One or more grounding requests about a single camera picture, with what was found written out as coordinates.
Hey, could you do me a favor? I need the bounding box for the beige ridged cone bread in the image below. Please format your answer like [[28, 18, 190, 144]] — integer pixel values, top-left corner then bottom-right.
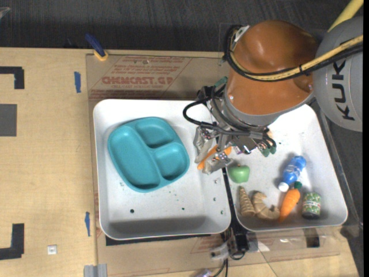
[[238, 186, 257, 217]]

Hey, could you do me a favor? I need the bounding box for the green can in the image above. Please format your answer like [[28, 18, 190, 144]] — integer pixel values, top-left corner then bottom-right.
[[301, 191, 322, 220]]

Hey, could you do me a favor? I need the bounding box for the blue plastic bottle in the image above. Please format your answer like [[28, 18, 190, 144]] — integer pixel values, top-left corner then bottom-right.
[[277, 155, 307, 193]]

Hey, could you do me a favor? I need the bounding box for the orange carrot with green top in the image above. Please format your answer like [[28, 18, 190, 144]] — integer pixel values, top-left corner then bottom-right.
[[278, 181, 303, 223]]

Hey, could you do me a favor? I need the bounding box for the thin orange carrot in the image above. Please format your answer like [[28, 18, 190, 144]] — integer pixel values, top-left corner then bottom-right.
[[197, 145, 232, 171]]

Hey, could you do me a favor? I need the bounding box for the brown cardboard board, red print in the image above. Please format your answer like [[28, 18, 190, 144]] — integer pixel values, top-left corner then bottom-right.
[[85, 49, 348, 272]]

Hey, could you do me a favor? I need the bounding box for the beige croissant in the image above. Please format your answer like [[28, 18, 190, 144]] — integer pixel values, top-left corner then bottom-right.
[[251, 190, 281, 221]]

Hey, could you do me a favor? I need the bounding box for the black block with wires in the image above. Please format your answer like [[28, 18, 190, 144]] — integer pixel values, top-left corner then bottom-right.
[[227, 231, 250, 254]]

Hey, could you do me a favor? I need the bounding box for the green apple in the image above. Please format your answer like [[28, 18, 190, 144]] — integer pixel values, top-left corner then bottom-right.
[[227, 163, 251, 184]]

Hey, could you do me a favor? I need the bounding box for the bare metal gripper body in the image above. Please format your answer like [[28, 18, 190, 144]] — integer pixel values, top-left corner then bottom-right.
[[212, 121, 277, 156]]

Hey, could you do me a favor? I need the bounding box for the blue divided plate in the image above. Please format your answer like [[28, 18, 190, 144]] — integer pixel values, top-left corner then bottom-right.
[[107, 116, 191, 194]]

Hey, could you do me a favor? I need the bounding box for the white plastic tray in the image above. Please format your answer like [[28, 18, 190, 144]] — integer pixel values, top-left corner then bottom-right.
[[224, 102, 349, 232], [92, 98, 232, 241]]

